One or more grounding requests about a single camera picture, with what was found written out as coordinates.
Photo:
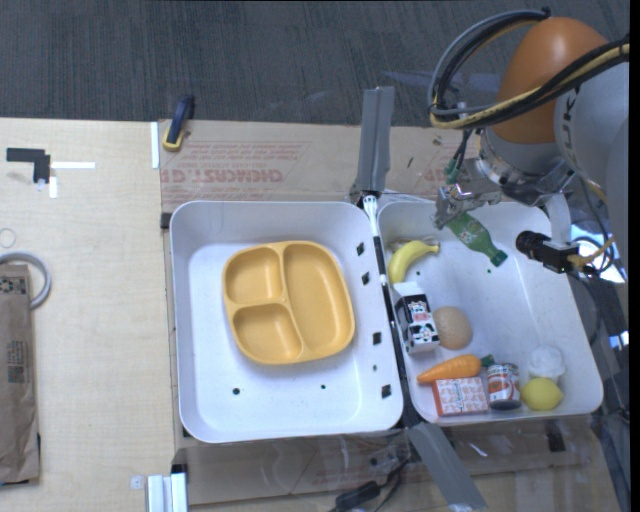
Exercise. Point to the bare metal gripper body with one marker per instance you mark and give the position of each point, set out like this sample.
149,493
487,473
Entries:
475,187

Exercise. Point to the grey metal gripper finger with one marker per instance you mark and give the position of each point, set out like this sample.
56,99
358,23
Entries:
462,210
441,216

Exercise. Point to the green plastic bottle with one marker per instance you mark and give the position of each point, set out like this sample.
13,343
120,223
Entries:
475,236

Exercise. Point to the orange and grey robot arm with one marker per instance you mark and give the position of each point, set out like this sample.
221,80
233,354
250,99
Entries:
545,65

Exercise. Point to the yellow banana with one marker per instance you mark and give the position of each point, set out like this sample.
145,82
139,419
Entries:
402,257

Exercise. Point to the white cow print milk carton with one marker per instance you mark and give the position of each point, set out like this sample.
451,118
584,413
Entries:
417,320

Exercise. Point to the brown egg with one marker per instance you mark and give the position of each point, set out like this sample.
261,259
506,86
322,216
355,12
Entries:
454,327

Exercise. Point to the white plastic tray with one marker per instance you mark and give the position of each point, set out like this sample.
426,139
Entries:
280,400
520,310

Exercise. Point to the brown cardboard board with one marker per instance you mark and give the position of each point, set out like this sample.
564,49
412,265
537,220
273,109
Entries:
300,165

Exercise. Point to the yellow divided plate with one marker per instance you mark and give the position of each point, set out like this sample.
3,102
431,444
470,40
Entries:
310,290

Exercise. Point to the orange carrot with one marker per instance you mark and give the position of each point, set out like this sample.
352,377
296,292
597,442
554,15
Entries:
450,369

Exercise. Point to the white ice cream cup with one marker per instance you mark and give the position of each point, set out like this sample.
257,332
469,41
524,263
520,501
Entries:
547,362

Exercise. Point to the small orange label can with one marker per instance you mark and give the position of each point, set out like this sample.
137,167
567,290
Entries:
503,385

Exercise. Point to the orange patterned carton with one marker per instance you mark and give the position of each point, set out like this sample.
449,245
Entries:
460,396

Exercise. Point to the yellow lemon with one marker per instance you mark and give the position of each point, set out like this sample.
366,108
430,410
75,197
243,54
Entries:
541,394

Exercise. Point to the brown paper bag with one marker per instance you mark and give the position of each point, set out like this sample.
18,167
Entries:
17,380

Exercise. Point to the black cylinder on white bracket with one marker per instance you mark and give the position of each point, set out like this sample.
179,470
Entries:
542,247

